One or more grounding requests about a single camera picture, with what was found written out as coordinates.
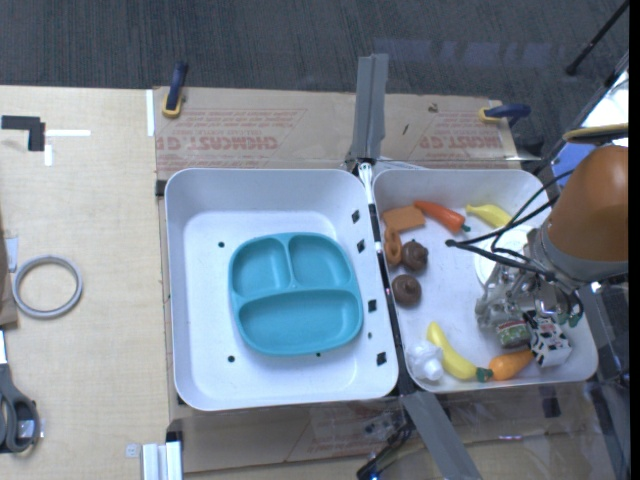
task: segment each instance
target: blue divided plate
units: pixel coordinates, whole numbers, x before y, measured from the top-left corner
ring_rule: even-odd
[[[242,338],[275,356],[345,345],[362,327],[358,281],[346,254],[317,233],[280,233],[242,244],[229,266],[231,306]]]

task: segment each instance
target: toy carrot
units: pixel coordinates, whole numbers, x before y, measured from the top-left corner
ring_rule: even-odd
[[[533,354],[528,348],[519,352],[509,352],[494,357],[489,361],[489,369],[495,380],[508,380],[515,377],[533,360]]]
[[[463,215],[438,203],[432,203],[431,201],[414,201],[413,206],[422,210],[422,212],[432,219],[437,220],[452,233],[457,233],[461,229],[464,231],[471,230],[471,228],[464,225]]]

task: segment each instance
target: scissors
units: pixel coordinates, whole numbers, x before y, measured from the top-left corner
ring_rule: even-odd
[[[23,452],[35,443],[39,432],[36,405],[18,391],[11,380],[4,331],[0,329],[0,449]]]

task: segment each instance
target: toy mushroom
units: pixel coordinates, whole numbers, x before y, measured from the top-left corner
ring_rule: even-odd
[[[422,296],[422,287],[418,280],[409,274],[400,274],[391,283],[393,296],[399,304],[411,306]]]
[[[429,251],[422,244],[411,240],[402,246],[402,264],[409,270],[422,270],[427,266]]]

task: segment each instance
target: yellow toy banana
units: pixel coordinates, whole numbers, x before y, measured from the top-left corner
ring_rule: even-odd
[[[427,339],[442,349],[442,367],[447,373],[460,380],[469,380],[474,377],[481,382],[487,380],[486,371],[483,368],[477,368],[471,361],[458,354],[436,322],[429,324]]]
[[[481,206],[471,206],[468,204],[465,210],[468,214],[481,218],[494,228],[506,226],[511,220],[511,215],[495,204],[483,204]]]

